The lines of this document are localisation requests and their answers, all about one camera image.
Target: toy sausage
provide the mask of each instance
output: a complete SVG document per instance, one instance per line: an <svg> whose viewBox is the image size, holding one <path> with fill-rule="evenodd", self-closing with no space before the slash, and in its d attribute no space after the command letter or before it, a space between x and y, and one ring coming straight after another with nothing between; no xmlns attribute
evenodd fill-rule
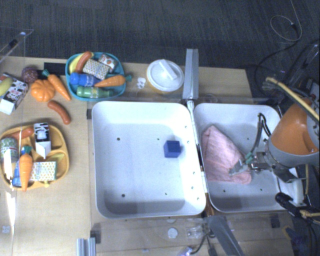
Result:
<svg viewBox="0 0 320 256"><path fill-rule="evenodd" d="M62 118L62 121L65 125L70 124L71 119L69 114L67 113L67 111L65 110L65 108L63 106L61 106L58 102L54 101L54 100L50 100L48 102L48 107L54 111L56 111L60 117Z"/></svg>
<svg viewBox="0 0 320 256"><path fill-rule="evenodd" d="M21 140L23 140L25 138L28 138L29 136L34 134L34 132L35 131L34 131L34 128L32 126L23 129L21 131ZM7 135L6 137L15 138L17 141L19 141L19 139L20 139L20 130Z"/></svg>
<svg viewBox="0 0 320 256"><path fill-rule="evenodd" d="M81 58L79 59L78 63L75 66L75 72L81 73L82 69L84 68L84 65L86 62L92 57L91 51L86 51L83 53Z"/></svg>

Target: pink towel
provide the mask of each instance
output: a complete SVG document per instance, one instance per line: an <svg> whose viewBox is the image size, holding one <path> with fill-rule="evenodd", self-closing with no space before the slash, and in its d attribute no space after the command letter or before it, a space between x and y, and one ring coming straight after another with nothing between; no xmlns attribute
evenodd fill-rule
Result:
<svg viewBox="0 0 320 256"><path fill-rule="evenodd" d="M210 126L202 135L202 153L205 175L208 181L249 184L248 171L230 176L229 170L242 157L235 144L215 126Z"/></svg>

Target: table surface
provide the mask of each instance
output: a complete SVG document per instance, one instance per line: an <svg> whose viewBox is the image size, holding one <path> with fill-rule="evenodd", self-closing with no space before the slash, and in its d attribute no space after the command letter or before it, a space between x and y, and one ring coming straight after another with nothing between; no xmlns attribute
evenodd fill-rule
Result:
<svg viewBox="0 0 320 256"><path fill-rule="evenodd" d="M0 64L0 71L19 78L21 70L33 66L44 68L44 62L66 63L65 59L8 57ZM170 101L172 96L159 96L149 87L138 90L139 77L146 77L147 64L123 63L126 74L132 75L123 96L117 100ZM199 68L199 94L215 97L241 97L250 99L251 91L242 69ZM92 103L72 99L66 101L58 93L54 100L61 103L71 116L64 125L60 116L44 102L36 102L30 93L11 115L0 112L0 134L21 125L48 122L56 126L68 147L70 168L67 175L47 188L27 192L11 191L0 182L0 255L56 255L76 254L76 240L88 239L90 231L101 231L101 243L96 245L97 255L173 255L199 239L187 236L187 228L194 227L200 218L155 218L136 220L109 220L97 212L95 206L93 140L91 120L87 109ZM227 220L246 255L293 255L290 242L281 228L271 228L270 213L230 214ZM281 226L290 225L286 212L278 212ZM168 229L178 231L177 238L168 237ZM224 255L216 238L212 239L218 255ZM208 255L206 244L197 255Z"/></svg>

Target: blue cube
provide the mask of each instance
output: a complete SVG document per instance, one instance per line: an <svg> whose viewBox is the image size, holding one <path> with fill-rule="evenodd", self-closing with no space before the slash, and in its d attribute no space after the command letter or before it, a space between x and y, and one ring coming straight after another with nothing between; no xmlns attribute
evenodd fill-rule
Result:
<svg viewBox="0 0 320 256"><path fill-rule="evenodd" d="M180 142L177 140L167 140L163 149L166 158L177 158L181 153Z"/></svg>

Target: teal bowl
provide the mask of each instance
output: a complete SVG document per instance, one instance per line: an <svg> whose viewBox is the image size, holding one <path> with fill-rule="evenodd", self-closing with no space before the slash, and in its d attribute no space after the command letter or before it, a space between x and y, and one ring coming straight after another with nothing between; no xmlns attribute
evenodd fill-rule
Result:
<svg viewBox="0 0 320 256"><path fill-rule="evenodd" d="M71 56L65 64L65 77L66 77L66 84L67 87L69 89L70 94L72 95L72 97L80 100L80 101L85 101L85 102L101 102L101 101L108 101L108 100L112 100L115 99L116 97L122 95L124 93L124 91L126 90L126 84L124 83L121 86L115 86L115 87L108 87L108 90L113 90L113 95L111 97L103 97L103 98L84 98L84 97L80 97L77 95L77 88L78 85L72 85L70 84L70 74L69 74L69 64L77 57L79 56L81 53L75 54L73 56ZM113 77L115 75L125 75L125 71L124 68L122 67L120 61L118 60L118 58L110 53L106 53L106 52L94 52L94 55L92 57L93 60L97 61L100 56L102 54L108 55L111 58L113 58L114 60L116 60L118 62L116 68L114 69L113 73L108 73L108 75L106 76L106 78L109 77Z"/></svg>

